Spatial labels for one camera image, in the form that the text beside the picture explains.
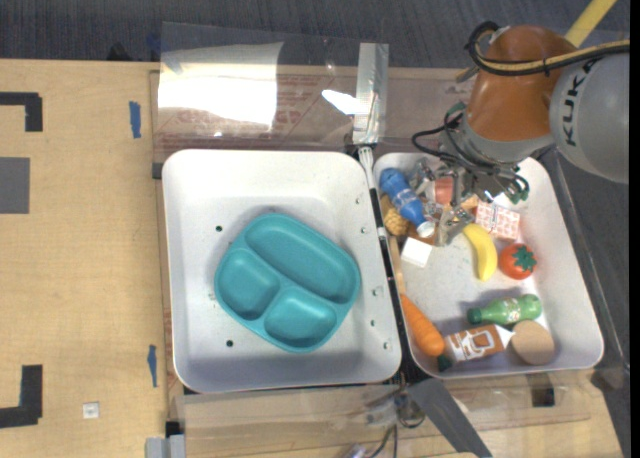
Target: banana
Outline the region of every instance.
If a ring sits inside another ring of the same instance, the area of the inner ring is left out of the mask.
[[[477,223],[468,223],[462,232],[476,251],[478,278],[483,282],[489,280],[498,267],[498,251],[493,239],[489,232]]]

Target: red tomato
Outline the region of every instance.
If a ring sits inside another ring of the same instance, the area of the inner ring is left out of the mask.
[[[536,268],[538,261],[533,250],[524,243],[511,243],[507,245],[498,258],[500,271],[508,277],[522,280],[530,276]]]

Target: teal divided plate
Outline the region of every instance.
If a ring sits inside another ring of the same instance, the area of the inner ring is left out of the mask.
[[[269,213],[247,225],[216,270],[222,308],[272,344],[307,353],[338,330],[360,290],[353,258],[301,221]]]

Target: dark floor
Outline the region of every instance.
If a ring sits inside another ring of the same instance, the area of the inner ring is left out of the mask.
[[[0,57],[103,60],[121,43],[133,59],[150,60],[148,38],[161,34],[163,22],[180,22],[385,42],[392,66],[461,67],[469,65],[463,45],[480,22],[564,32],[590,1],[0,0]],[[630,1],[618,0],[590,40],[629,36]],[[566,177],[572,196],[563,209],[583,229],[575,237],[577,245],[586,244],[581,264],[604,288],[604,296],[592,293],[601,298],[596,301],[607,336],[596,381],[630,456],[628,186],[561,164],[557,178]]]

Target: yellow tube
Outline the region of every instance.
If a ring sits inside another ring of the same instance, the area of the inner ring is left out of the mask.
[[[567,32],[565,38],[576,47],[580,47],[616,1],[592,0]]]

